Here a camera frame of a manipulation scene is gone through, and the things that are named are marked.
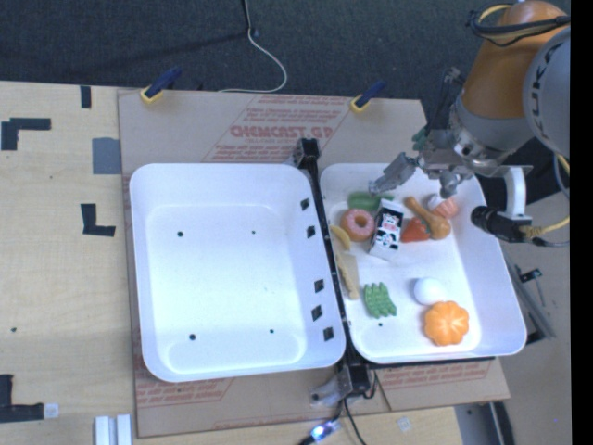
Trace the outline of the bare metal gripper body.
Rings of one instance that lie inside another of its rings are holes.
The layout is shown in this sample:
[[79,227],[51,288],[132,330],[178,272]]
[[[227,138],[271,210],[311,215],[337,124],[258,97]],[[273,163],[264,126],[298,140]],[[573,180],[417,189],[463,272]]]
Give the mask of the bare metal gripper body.
[[461,178],[492,176],[509,156],[509,151],[489,146],[465,129],[421,129],[416,133],[416,150],[419,166],[432,178],[444,172]]

